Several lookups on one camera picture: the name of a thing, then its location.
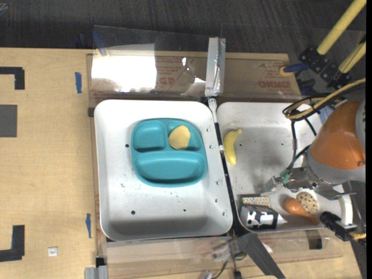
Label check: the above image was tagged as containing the yellow round biscuit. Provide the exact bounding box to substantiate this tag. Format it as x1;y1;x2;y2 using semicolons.
168;125;192;151

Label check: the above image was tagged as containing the black and white cow carton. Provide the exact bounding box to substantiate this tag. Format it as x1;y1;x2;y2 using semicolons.
239;204;288;231

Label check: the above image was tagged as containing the blue divided plate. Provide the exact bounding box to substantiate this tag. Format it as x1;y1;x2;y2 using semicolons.
130;118;208;188

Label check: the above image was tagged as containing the white plastic tray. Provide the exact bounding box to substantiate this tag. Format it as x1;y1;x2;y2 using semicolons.
216;101;355;234
93;99;234;242

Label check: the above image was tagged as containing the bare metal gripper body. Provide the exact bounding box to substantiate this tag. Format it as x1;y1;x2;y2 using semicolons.
282;167;324;191

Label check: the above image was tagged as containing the beige round dotted biscuit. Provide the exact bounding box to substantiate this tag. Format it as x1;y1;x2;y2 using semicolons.
295;191;320;215

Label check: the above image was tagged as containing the yellow banana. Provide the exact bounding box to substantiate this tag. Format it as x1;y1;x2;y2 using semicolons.
223;128;243;166

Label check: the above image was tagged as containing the beige patterned cracker packet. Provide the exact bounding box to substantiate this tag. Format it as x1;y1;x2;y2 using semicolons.
241;195;272;208

